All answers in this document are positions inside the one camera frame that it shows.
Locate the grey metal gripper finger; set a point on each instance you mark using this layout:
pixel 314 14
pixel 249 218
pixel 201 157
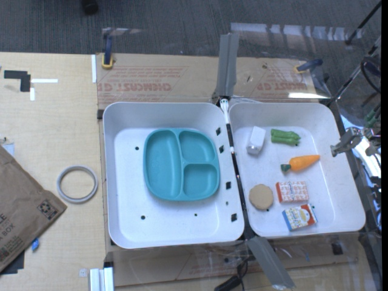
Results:
pixel 348 138
pixel 372 149

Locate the orange carrot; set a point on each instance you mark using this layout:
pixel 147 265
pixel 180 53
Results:
pixel 303 162

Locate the white plastic tray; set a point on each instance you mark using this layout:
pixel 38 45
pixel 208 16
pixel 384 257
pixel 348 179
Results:
pixel 330 192
pixel 169 223

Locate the green bean pods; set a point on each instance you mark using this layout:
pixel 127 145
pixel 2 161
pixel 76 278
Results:
pixel 283 136

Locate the orange and white carton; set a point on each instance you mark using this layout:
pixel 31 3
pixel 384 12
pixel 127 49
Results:
pixel 292 191

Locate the blue yellow red carton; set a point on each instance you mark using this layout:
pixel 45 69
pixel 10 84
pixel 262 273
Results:
pixel 299 217

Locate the tan round biscuit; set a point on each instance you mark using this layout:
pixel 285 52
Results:
pixel 261 197

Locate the blue divided plate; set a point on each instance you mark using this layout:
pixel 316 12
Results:
pixel 160 162

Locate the brown cardboard board red print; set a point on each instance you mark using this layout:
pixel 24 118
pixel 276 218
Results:
pixel 151 83

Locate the black caster wheel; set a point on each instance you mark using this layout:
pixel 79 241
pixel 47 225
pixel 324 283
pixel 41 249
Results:
pixel 90 5

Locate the small blue wrapper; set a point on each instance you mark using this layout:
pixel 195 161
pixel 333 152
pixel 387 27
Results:
pixel 35 244

